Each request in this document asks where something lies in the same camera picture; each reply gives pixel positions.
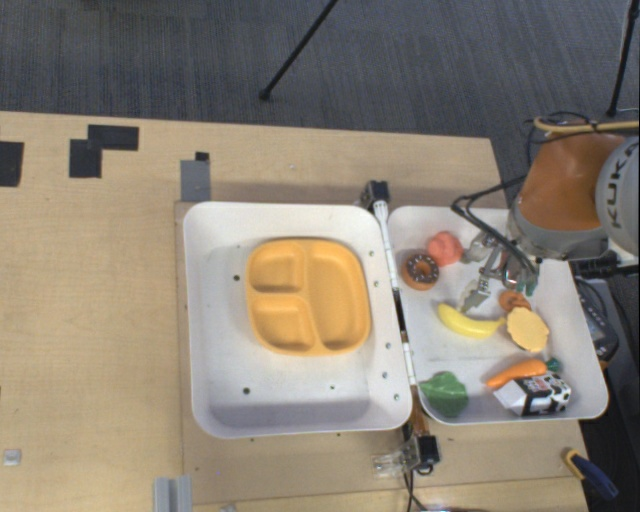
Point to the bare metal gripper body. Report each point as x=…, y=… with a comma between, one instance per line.
x=509, y=270

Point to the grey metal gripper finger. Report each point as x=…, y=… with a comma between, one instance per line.
x=479, y=248
x=475, y=296

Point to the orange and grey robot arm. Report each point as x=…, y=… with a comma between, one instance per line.
x=560, y=180

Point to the small orange toy biscuit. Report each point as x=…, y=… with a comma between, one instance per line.
x=515, y=299

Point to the yellow banana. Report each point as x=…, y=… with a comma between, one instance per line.
x=465, y=324

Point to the pink toy peach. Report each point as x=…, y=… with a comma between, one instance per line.
x=444, y=248

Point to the white plastic tray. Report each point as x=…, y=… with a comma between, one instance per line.
x=560, y=300
x=220, y=310

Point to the yellow round toy biscuit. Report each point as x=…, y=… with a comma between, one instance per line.
x=527, y=330

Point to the brown sprinkled doughnut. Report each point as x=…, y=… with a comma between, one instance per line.
x=411, y=277

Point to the orange carrot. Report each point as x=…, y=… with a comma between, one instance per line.
x=520, y=371

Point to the thin black and white rod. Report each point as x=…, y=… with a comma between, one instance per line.
x=386, y=240

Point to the green toy lettuce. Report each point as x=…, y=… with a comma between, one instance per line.
x=445, y=395

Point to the black and white milk carton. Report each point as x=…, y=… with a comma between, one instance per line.
x=537, y=395

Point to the orange divided plate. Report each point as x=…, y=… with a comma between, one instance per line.
x=330, y=295

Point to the black tripod leg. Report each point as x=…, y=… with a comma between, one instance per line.
x=295, y=55
x=622, y=55

